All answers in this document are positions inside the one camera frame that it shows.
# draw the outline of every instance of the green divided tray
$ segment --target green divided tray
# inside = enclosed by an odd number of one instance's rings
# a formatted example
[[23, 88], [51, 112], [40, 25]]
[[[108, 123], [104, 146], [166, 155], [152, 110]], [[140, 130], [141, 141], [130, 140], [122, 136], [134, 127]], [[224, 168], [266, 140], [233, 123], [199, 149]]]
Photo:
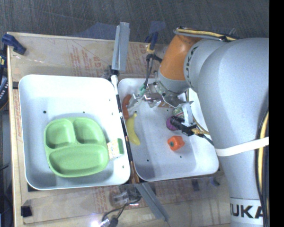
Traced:
[[86, 117], [51, 121], [44, 131], [49, 167], [61, 177], [92, 175], [109, 162], [107, 143], [97, 122]]

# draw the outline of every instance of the orange bell pepper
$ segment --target orange bell pepper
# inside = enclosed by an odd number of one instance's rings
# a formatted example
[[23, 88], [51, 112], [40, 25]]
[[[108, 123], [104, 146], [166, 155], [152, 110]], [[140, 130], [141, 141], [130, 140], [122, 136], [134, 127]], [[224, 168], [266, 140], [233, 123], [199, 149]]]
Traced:
[[182, 136], [178, 136], [178, 135], [174, 135], [174, 136], [170, 137], [168, 139], [167, 143], [169, 144], [169, 147], [172, 150], [180, 149], [182, 146], [185, 145], [185, 142], [183, 141]]

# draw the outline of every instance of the white band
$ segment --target white band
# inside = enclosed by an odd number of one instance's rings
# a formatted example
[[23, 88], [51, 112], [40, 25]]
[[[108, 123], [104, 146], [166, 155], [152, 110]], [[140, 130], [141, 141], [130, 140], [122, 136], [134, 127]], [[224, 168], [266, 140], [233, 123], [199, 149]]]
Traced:
[[225, 149], [215, 149], [215, 150], [219, 157], [229, 157], [245, 151], [259, 149], [267, 145], [269, 145], [269, 136], [262, 139], [252, 140], [243, 144], [239, 144], [237, 146], [232, 146]]

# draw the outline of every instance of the gray floor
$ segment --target gray floor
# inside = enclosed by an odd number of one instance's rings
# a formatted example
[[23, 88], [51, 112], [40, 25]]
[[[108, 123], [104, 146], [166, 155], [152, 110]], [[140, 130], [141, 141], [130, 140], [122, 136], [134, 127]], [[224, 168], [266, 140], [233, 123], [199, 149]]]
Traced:
[[[269, 37], [269, 0], [0, 0], [1, 38], [7, 31], [114, 39], [115, 26], [129, 22], [130, 40], [144, 42], [158, 31], [168, 44], [178, 26]], [[4, 166], [0, 112], [0, 168]], [[0, 192], [4, 192], [3, 171]], [[0, 199], [0, 212], [4, 211]]]

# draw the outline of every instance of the toy banana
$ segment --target toy banana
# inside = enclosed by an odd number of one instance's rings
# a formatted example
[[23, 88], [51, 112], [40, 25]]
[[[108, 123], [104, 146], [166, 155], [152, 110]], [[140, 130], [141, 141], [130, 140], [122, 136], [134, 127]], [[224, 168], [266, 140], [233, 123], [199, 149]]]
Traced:
[[128, 138], [129, 141], [135, 145], [140, 145], [140, 140], [138, 136], [136, 135], [136, 132], [134, 131], [134, 119], [137, 117], [137, 114], [134, 113], [132, 117], [130, 117], [128, 120], [126, 120], [125, 125], [127, 128]]

